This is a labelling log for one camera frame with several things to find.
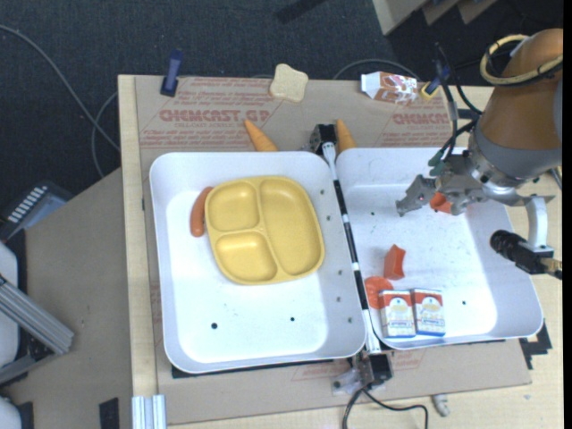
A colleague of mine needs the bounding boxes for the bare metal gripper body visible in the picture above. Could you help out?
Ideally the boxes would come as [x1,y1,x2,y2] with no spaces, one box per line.
[433,155,524,206]

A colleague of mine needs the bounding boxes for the small orange piece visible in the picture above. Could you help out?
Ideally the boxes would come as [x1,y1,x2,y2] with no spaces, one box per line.
[429,191,453,215]

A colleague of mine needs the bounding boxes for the white plastic tray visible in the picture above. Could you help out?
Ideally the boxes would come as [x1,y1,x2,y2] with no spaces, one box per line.
[334,147,545,350]
[148,151,368,374]

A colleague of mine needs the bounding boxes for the red-orange curved piece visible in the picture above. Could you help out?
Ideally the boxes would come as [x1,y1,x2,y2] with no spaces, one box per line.
[383,244,408,282]

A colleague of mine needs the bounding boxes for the thin black and white rod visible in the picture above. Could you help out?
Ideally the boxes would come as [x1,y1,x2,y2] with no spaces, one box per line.
[322,142,382,353]

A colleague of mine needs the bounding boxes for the orange carrot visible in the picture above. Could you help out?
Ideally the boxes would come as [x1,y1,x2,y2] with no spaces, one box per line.
[243,119,280,153]
[335,118,358,152]

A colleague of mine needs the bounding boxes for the red-orange round piece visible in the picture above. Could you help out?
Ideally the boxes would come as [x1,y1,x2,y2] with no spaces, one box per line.
[363,275,395,313]

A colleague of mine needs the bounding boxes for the small white and orange carton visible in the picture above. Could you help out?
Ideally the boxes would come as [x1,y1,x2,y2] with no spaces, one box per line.
[378,289,418,340]
[410,287,447,338]

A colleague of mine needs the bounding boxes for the yellow divided plate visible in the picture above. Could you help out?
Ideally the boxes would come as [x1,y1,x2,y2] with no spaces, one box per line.
[204,175,326,286]

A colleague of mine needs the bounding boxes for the beige bread slice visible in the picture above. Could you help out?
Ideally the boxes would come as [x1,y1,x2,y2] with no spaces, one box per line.
[268,63,310,104]

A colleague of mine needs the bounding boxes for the orange sausage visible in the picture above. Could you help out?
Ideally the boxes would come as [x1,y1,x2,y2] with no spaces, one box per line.
[189,186,215,239]

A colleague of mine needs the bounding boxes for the brown cardboard board red print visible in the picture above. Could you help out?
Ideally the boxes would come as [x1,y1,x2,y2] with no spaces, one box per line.
[133,75,534,425]

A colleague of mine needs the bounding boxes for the black cylinder on white bracket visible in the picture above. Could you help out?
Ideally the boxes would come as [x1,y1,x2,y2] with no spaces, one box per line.
[489,194,556,277]

